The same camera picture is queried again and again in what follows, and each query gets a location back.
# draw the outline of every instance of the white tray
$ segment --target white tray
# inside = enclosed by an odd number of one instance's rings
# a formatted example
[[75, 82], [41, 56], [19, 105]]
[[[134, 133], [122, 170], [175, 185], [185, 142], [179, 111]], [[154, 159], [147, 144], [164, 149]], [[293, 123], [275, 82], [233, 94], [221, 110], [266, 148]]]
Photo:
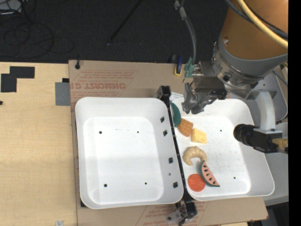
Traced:
[[92, 209], [178, 202], [183, 185], [168, 110], [155, 98], [80, 99], [79, 184]]
[[[193, 143], [175, 128], [176, 139], [183, 157], [187, 147], [197, 145], [207, 154], [207, 165], [220, 187], [205, 186], [201, 192], [187, 187], [196, 200], [208, 201], [226, 198], [266, 196], [274, 191], [274, 180], [264, 153], [238, 142], [233, 130], [238, 124], [252, 124], [247, 105], [238, 99], [216, 100], [199, 114], [186, 114], [182, 110], [183, 98], [173, 101], [181, 116], [207, 134], [207, 144]], [[193, 166], [182, 160], [185, 178], [200, 173], [200, 159], [193, 158]]]

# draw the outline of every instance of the toy watermelon slice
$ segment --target toy watermelon slice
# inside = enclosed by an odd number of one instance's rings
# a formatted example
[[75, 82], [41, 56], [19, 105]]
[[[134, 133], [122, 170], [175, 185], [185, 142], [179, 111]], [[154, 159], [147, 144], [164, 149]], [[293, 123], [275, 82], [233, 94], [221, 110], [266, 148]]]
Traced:
[[213, 176], [211, 170], [208, 168], [205, 161], [202, 161], [201, 163], [200, 172], [202, 178], [206, 183], [208, 183], [211, 186], [220, 186], [216, 181], [215, 177]]

